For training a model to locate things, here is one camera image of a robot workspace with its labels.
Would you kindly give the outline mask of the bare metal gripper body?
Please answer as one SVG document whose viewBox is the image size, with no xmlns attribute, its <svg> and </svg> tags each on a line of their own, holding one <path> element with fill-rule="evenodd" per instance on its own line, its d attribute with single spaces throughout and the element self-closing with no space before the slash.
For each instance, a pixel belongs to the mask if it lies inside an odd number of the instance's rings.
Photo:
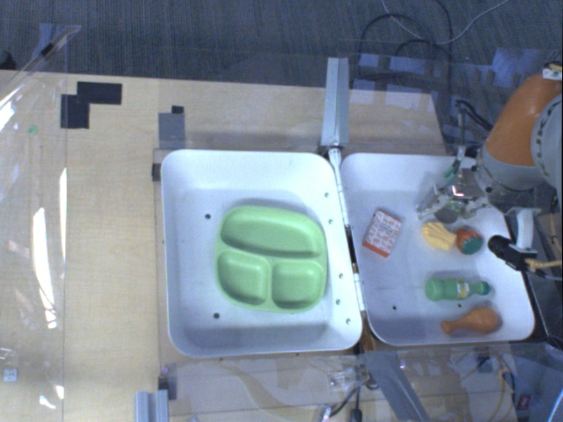
<svg viewBox="0 0 563 422">
<path fill-rule="evenodd" d="M 458 219 L 469 219 L 488 205 L 485 192 L 479 187 L 472 169 L 460 169 L 442 188 L 441 206 L 457 212 Z"/>
</svg>

